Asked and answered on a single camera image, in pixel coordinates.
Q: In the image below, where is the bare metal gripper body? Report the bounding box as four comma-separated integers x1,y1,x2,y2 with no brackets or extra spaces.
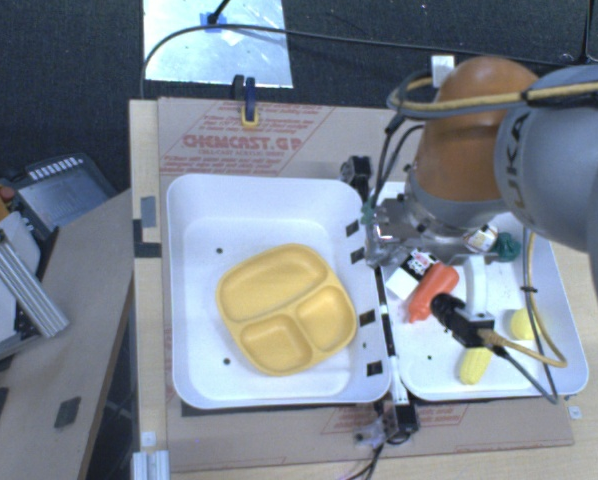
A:
373,195,476,263

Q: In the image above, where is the black and white carton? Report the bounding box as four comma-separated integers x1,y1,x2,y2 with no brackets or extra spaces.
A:
384,248,440,300

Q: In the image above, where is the thin black and white rod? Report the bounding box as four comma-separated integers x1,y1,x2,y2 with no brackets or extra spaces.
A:
359,187,409,409

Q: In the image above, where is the white and orange small can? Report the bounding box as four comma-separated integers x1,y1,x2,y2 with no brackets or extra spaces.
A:
462,223,500,255

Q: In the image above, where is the yellow divided plate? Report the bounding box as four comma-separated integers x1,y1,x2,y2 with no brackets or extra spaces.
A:
215,243,358,377

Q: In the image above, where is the green broccoli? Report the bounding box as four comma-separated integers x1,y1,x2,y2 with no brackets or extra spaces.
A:
493,232,523,262

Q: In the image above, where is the white plastic tray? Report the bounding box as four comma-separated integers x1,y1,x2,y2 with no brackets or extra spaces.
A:
166,172,393,411
373,181,591,402

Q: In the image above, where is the brown cardboard board red print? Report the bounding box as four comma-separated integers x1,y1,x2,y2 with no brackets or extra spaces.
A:
156,96,576,472

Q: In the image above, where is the yellow corn cob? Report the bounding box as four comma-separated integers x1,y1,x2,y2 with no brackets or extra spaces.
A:
458,346,495,386

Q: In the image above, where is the yellow round toy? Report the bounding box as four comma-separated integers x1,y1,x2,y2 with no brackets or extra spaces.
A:
509,308,538,342

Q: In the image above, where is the black block with thin wires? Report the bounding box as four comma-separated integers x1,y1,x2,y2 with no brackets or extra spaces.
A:
340,155,373,195
378,401,421,440

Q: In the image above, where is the black cylinder on white bracket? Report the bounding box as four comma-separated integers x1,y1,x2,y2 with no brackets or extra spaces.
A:
430,255,496,347

